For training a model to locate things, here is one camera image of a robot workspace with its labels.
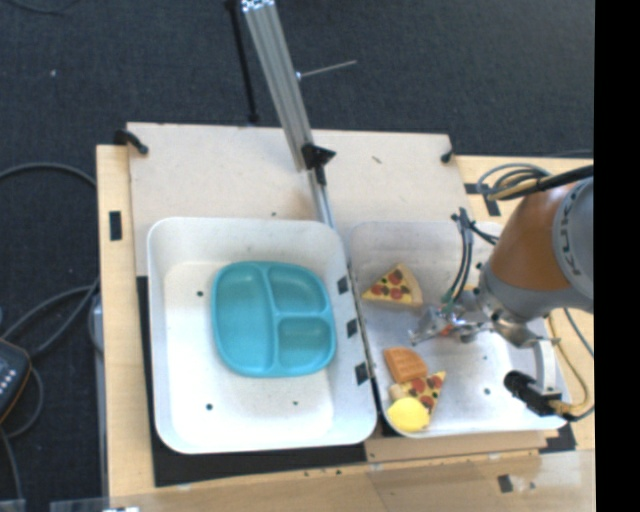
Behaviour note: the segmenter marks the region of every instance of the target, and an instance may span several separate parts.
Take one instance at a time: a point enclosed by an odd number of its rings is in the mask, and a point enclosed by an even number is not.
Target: aluminum rod
[[[298,81],[309,76],[320,75],[322,73],[328,73],[330,71],[337,71],[338,69],[354,66],[358,63],[357,60],[349,60],[347,62],[341,62],[340,64],[334,64],[333,66],[326,66],[324,68],[314,69],[312,71],[305,71],[304,73],[296,72],[296,78]]]
[[[298,170],[307,170],[302,148],[313,144],[313,136],[275,1],[243,0],[242,11],[295,166]],[[333,228],[335,223],[326,186],[318,183],[315,170],[307,172],[317,216]]]

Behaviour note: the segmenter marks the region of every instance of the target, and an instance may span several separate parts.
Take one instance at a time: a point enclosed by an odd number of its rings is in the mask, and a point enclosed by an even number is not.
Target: black mat
[[[145,359],[145,378],[149,398],[149,423],[153,468],[157,486],[175,485],[239,475],[331,467],[365,462],[364,443],[323,448],[265,450],[247,453],[185,455],[165,445],[154,427],[153,386],[151,382],[148,279],[138,277],[138,301]]]

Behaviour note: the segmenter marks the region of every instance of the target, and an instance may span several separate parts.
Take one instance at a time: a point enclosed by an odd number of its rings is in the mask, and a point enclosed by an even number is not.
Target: blue plate
[[[317,372],[336,350],[331,302],[322,281],[289,263],[243,261],[220,270],[211,294],[216,347],[248,377]]]

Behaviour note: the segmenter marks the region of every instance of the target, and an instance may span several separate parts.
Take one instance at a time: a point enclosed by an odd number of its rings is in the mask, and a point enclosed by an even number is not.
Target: black carpet
[[[41,161],[95,176],[96,144],[111,143],[129,121],[247,123],[223,0],[28,1],[0,0],[0,172]],[[299,71],[358,62],[303,79],[313,128],[447,133],[459,154],[593,149],[595,0],[278,5]],[[241,22],[258,124],[277,126]],[[0,178],[0,333],[43,300],[91,284],[97,240],[87,182],[45,168]],[[39,346],[79,299],[8,339]],[[29,511],[102,492],[85,319],[86,309],[34,361],[44,408],[33,428],[11,440]],[[19,428],[37,402],[31,383],[6,430]],[[0,444],[0,502],[15,496]]]

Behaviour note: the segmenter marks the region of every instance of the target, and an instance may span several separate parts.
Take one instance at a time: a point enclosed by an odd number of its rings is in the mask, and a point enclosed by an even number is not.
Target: yellow toy lemon
[[[429,424],[429,412],[420,400],[410,396],[396,400],[387,414],[393,426],[405,432],[417,432]]]

